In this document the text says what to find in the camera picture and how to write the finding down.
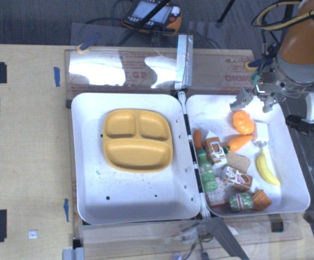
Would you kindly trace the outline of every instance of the banana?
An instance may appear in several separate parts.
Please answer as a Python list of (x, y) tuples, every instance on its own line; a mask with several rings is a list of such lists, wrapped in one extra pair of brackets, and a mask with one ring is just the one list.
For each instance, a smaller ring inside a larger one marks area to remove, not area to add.
[(261, 151), (261, 154), (256, 160), (257, 170), (263, 179), (271, 185), (278, 186), (280, 181), (271, 173), (266, 163), (265, 150)]

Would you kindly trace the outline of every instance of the blue tape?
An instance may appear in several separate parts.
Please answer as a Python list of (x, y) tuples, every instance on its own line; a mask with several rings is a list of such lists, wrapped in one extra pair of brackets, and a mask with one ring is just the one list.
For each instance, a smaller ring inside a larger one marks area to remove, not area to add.
[(54, 67), (54, 78), (55, 78), (56, 87), (60, 87), (61, 76), (60, 76), (60, 69), (58, 67)]
[(84, 51), (85, 49), (89, 48), (90, 46), (94, 46), (95, 43), (101, 38), (101, 34), (95, 34), (90, 36), (87, 40), (84, 41), (84, 43), (82, 43), (80, 45), (80, 50)]
[(64, 212), (66, 213), (66, 219), (69, 221), (69, 205), (68, 205), (68, 199), (64, 199), (64, 204), (63, 204)]

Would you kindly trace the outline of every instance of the gray carpet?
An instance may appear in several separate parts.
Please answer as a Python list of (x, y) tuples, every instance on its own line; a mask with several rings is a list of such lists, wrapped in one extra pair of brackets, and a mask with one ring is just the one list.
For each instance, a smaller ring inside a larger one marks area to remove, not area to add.
[[(73, 23), (86, 23), (95, 18), (112, 17), (117, 0), (0, 0), (0, 43), (70, 45)], [(181, 33), (190, 29), (212, 39), (215, 45), (226, 49), (251, 49), (255, 58), (261, 57), (261, 38), (251, 21), (261, 10), (277, 0), (236, 0), (222, 24), (217, 20), (229, 0), (172, 0), (182, 8)], [(122, 17), (129, 2), (122, 1), (115, 8), (115, 17)], [(271, 14), (271, 20), (280, 20), (283, 9)], [(110, 19), (93, 24), (111, 26)], [(267, 42), (273, 39), (267, 35)], [(209, 48), (209, 42), (195, 39), (195, 47)], [(305, 115), (304, 101), (287, 99), (284, 113)], [(311, 195), (311, 205), (305, 218), (314, 231), (314, 138), (295, 131), (291, 136)]]

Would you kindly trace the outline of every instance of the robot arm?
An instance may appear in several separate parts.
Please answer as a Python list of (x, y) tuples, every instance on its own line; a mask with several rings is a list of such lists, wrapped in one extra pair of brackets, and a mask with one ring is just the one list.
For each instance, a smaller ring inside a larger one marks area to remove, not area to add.
[(262, 30), (288, 28), (286, 37), (280, 47), (274, 44), (263, 54), (262, 64), (251, 76), (254, 87), (252, 90), (242, 89), (230, 107), (236, 111), (248, 105), (253, 96), (257, 96), (264, 103), (263, 112), (266, 113), (287, 96), (304, 97), (308, 108), (306, 118), (291, 115), (286, 118), (286, 123), (309, 135), (314, 133), (314, 93), (306, 91), (314, 83), (314, 0), (302, 1), (295, 18), (279, 25), (266, 25), (265, 16), (269, 10), (278, 7), (279, 3), (263, 10), (256, 20)]

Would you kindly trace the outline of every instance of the electronic device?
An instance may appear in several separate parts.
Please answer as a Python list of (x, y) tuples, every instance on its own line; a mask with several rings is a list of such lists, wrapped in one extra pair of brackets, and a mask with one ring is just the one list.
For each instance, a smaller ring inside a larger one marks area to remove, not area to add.
[[(159, 3), (161, 3), (160, 0), (134, 0), (122, 18), (122, 25), (127, 28), (135, 28)], [(174, 35), (181, 27), (181, 20), (180, 7), (173, 3), (167, 3), (145, 23), (141, 31), (148, 33), (157, 30), (162, 31), (164, 35)]]

